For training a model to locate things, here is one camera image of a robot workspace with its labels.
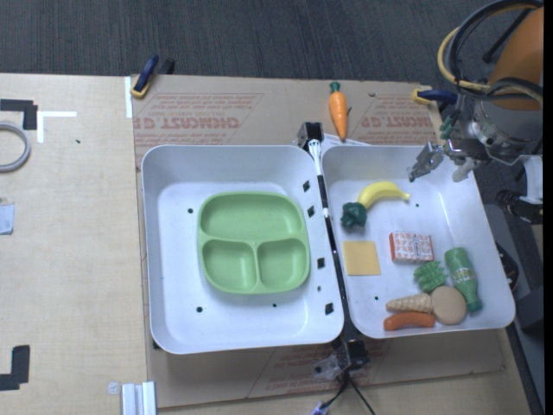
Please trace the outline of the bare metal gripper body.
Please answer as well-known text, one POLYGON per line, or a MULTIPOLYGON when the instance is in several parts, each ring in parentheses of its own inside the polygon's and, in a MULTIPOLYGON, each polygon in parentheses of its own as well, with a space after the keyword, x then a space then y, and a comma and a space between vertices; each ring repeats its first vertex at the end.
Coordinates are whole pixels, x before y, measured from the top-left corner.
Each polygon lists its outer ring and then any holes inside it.
POLYGON ((519 159, 519 141, 489 123, 458 121, 444 127, 444 153, 455 161, 495 160, 513 165, 519 159))

